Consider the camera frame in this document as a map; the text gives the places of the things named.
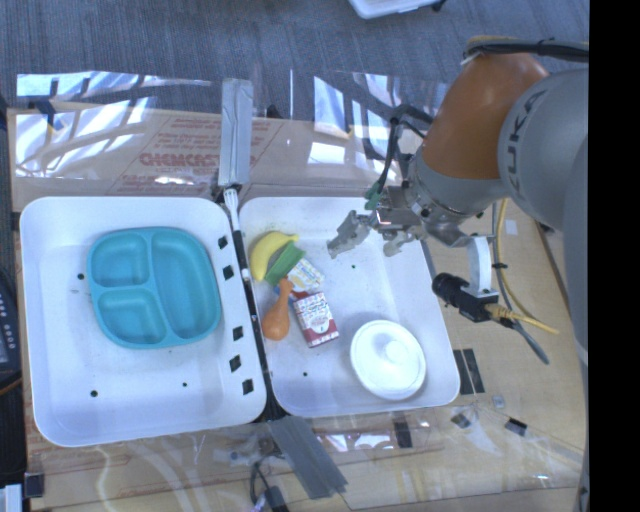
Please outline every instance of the cable tie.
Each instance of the cable tie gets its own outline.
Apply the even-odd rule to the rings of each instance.
[[[471,62],[473,59],[475,59],[478,55],[480,55],[479,51],[476,51],[474,53],[472,53],[471,55],[467,55],[464,57],[464,59],[462,59],[462,62],[460,62],[460,66],[464,67],[467,64],[469,64],[469,62]]]

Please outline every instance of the white container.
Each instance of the white container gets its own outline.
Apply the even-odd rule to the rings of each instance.
[[[438,3],[439,0],[349,0],[358,16],[364,19],[388,14],[415,11],[419,7]]]
[[[426,377],[422,346],[395,322],[374,320],[364,324],[351,341],[350,355],[362,385],[385,400],[410,397]]]
[[[183,229],[205,246],[222,317],[213,333],[188,345],[125,348],[99,327],[82,279],[87,254],[108,232],[157,226]],[[260,415],[265,384],[231,229],[218,205],[197,198],[46,197],[24,209],[20,236],[33,411],[49,441],[95,445],[244,424]]]
[[[422,247],[408,243],[401,253],[386,257],[381,235],[371,232],[355,249],[335,259],[329,255],[327,241],[336,236],[350,210],[364,213],[364,204],[361,197],[263,197],[240,210],[249,257],[252,245],[267,231],[300,236],[296,246],[325,275],[321,290],[340,333],[309,348],[290,308],[289,334],[281,341],[265,340],[275,397],[293,415],[315,418],[434,407],[458,395],[458,368]],[[262,317],[276,294],[266,281],[255,283],[254,290]],[[424,353],[424,382],[405,399],[376,396],[352,367],[352,339],[374,320],[402,325]]]

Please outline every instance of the clear plastic sheet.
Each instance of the clear plastic sheet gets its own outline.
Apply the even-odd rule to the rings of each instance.
[[[254,82],[245,198],[362,196],[384,166],[395,109],[410,104],[434,115],[447,90],[412,77],[292,71],[288,100],[276,104]],[[98,71],[19,76],[18,104],[8,115],[14,211],[51,195],[212,198],[221,85]],[[405,127],[403,150],[415,151],[426,129],[419,122]],[[400,183],[397,162],[388,183]],[[248,512],[265,482],[280,489],[290,510],[435,507],[444,500],[448,510],[464,510],[464,500],[474,497],[493,497],[489,506],[499,509],[507,495],[549,490],[568,490],[553,506],[570,508],[585,436],[571,323],[534,222],[517,209],[508,219],[513,237],[506,257],[519,276],[514,284],[561,331],[536,333],[550,366],[517,333],[473,324],[443,307],[470,384],[441,407],[308,419],[348,482],[319,500],[305,492],[268,422],[61,448],[38,431],[25,378],[32,510]],[[473,219],[467,230],[490,229],[487,219]],[[18,240],[16,249],[20,262]],[[429,249],[438,270],[467,274],[464,252],[438,244]]]
[[[251,184],[366,188],[384,166],[394,109],[433,114],[445,91],[382,75],[292,74],[290,102],[276,106],[255,87]],[[17,92],[20,106],[9,112],[14,211],[42,195],[211,195],[221,84],[91,71],[20,75]],[[406,130],[406,150],[419,143]],[[399,183],[395,163],[389,183]]]

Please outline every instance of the yellow banana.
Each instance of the yellow banana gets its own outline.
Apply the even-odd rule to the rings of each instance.
[[[286,235],[280,231],[269,231],[258,240],[249,255],[249,268],[256,281],[262,281],[267,274],[269,260],[273,254],[289,242],[297,242],[298,235]]]

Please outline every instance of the white lid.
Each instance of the white lid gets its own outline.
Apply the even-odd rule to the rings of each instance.
[[[426,374],[418,340],[388,320],[374,320],[358,329],[351,342],[351,365],[365,388],[387,400],[410,397]]]

